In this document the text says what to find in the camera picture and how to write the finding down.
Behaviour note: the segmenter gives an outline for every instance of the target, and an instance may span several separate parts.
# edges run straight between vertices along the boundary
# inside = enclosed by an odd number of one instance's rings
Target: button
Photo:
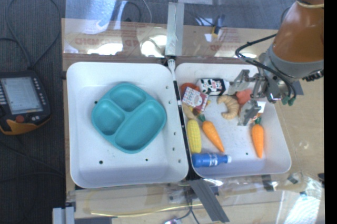
[[[17,115],[15,121],[16,123],[23,123],[25,122],[25,118],[22,115]]]

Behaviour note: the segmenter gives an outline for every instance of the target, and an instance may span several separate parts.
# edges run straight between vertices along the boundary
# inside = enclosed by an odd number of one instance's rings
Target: bottle label
[[[217,163],[218,163],[217,155],[209,153],[209,156],[210,156],[210,166],[217,166]]]

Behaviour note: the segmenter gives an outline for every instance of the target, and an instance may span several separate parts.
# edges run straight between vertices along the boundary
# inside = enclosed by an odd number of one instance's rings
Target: teal plate
[[[110,89],[95,105],[91,120],[95,129],[119,150],[143,150],[166,124],[164,107],[130,83]]]

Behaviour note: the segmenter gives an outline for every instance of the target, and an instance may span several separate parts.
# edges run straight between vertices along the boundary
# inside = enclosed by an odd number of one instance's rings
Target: white container
[[[113,86],[129,82],[165,108],[167,123],[142,151],[115,148],[93,127],[91,112]],[[75,63],[67,71],[70,172],[82,188],[178,182],[187,155],[170,71],[159,64]]]
[[[252,76],[252,65],[183,63],[176,68],[179,86],[195,83],[204,77],[233,81],[242,69]],[[91,123],[91,112],[108,90],[129,82],[145,90],[166,110],[167,122],[156,138],[142,151],[128,154],[105,140]],[[178,182],[189,168],[172,75],[160,64],[75,63],[67,71],[70,131],[70,172],[74,182],[83,188]],[[273,104],[266,103],[261,125],[265,131],[263,158],[254,151],[250,126],[238,126],[238,117],[225,120],[224,104],[217,96],[204,114],[216,126],[231,155],[230,164],[194,168],[204,178],[226,178],[287,172],[291,158]],[[202,152],[218,152],[202,133]]]
[[[250,70],[250,76],[257,73],[257,68],[253,65],[182,63],[177,66],[175,75],[180,87],[183,83],[196,83],[203,77],[218,77],[233,81],[243,69]],[[260,159],[256,156],[253,146],[251,125],[238,126],[238,116],[232,120],[224,119],[221,112],[227,112],[227,108],[224,104],[218,105],[217,98],[217,96],[209,97],[211,102],[203,114],[207,120],[213,122],[221,137],[225,153],[232,157],[232,162],[215,167],[194,168],[196,173],[204,178],[226,178],[287,172],[291,166],[291,157],[274,105],[266,102],[261,116],[265,135],[263,157]],[[220,153],[202,129],[201,136],[203,146],[201,153]]]

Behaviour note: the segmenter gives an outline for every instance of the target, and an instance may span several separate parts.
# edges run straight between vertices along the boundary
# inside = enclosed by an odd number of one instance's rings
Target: transparent plastic sheet
[[[261,177],[205,179],[214,189],[220,205],[232,223],[320,223],[324,210],[324,188],[307,175],[271,178],[268,187]],[[164,223],[180,218],[192,209],[199,223],[211,220],[188,182],[77,190],[68,193],[76,201],[75,217],[111,217],[113,223]],[[183,223],[195,223],[189,216]]]
[[[113,58],[108,58],[108,60],[117,58],[122,60],[134,59],[139,56],[150,59],[153,57],[163,58],[165,56],[167,39],[176,40],[177,38],[176,30],[167,33],[170,26],[166,23],[172,23],[172,20],[168,19],[168,6],[150,4],[151,10],[155,15],[153,16],[153,23],[148,23],[149,17],[146,14],[146,8],[142,8],[143,16],[139,22],[135,18],[136,14],[138,14],[137,12],[131,12],[133,15],[132,19],[130,18],[132,22],[125,21],[124,15],[128,12],[119,18],[117,16],[117,20],[109,20],[113,17],[111,13],[116,10],[116,5],[124,6],[126,9],[129,8],[126,7],[127,5],[133,6],[133,4],[125,1],[115,0],[67,0],[66,19],[64,21],[65,58],[67,55],[81,54],[89,56],[87,59],[92,61],[101,60],[105,56],[110,57],[112,55]],[[183,27],[183,29],[179,29],[183,31],[183,41],[180,42],[182,47],[181,53],[178,54],[177,62],[200,62],[206,58],[213,63],[218,63],[222,58],[233,58],[235,50],[244,43],[277,32],[276,30],[227,28],[223,24],[215,35],[213,33],[214,20],[211,21],[210,18],[217,16],[212,6],[203,6],[203,13],[200,13],[196,8],[194,5],[185,4],[184,24],[177,23],[176,16],[174,16],[174,26]],[[163,17],[163,19],[156,18],[156,14],[158,14],[158,17]],[[130,30],[133,33],[133,38],[136,36],[136,39],[133,39],[134,45],[133,41],[125,42],[118,27],[123,27],[123,29],[126,27],[126,32]],[[148,37],[153,32],[155,32],[155,36],[160,35],[163,37],[160,41],[160,49],[156,50],[159,51],[159,54],[143,53],[140,48],[140,40],[149,41]],[[117,38],[106,38],[106,34],[107,36],[116,34]],[[98,47],[95,48],[97,39],[99,40]],[[158,44],[159,41],[150,39],[152,45],[153,42]],[[108,47],[108,52],[100,52],[100,49],[102,49],[100,47],[105,45]],[[270,41],[268,40],[246,48],[243,53],[254,57],[265,52],[269,46]],[[122,47],[122,51],[115,52],[118,50],[116,47]],[[280,175],[266,175],[264,177],[207,179],[211,184],[215,184],[214,180],[220,182],[219,196],[217,198],[221,205],[225,207],[225,212],[231,222],[315,223],[319,208],[322,207],[322,204],[324,205],[324,189],[321,187],[321,182],[318,178],[318,172],[324,173],[323,79],[313,83],[301,81],[301,86],[304,96],[298,96],[294,106],[283,106],[281,103],[275,104],[291,154],[292,166],[289,172]],[[114,220],[114,223],[118,223],[118,221],[124,223],[122,219],[125,218],[128,219],[127,223],[138,223],[141,219],[146,219],[148,222],[152,218],[155,219],[154,223],[158,223],[161,220],[165,221],[183,216],[188,212],[189,206],[185,201],[185,191],[186,185],[184,183],[170,184],[170,186],[146,185],[76,190],[68,193],[67,200],[69,202],[76,201],[78,208],[83,208],[83,210],[80,209],[76,212],[79,218],[117,215],[118,218]],[[154,197],[159,195],[161,199],[157,197],[155,199],[156,202],[153,202],[152,195]],[[141,201],[136,207],[133,206],[133,210],[130,211],[130,202],[135,199],[135,196],[143,197],[145,201]],[[193,201],[193,208],[196,212],[199,212],[200,223],[211,222],[197,199]],[[310,208],[311,215],[304,208]],[[247,215],[248,213],[251,215],[240,219],[242,214]],[[298,215],[302,215],[302,222],[300,222],[301,220],[294,220]],[[324,212],[319,217],[320,220],[322,217],[324,218]],[[190,223],[195,223],[191,216],[186,218],[187,220]]]

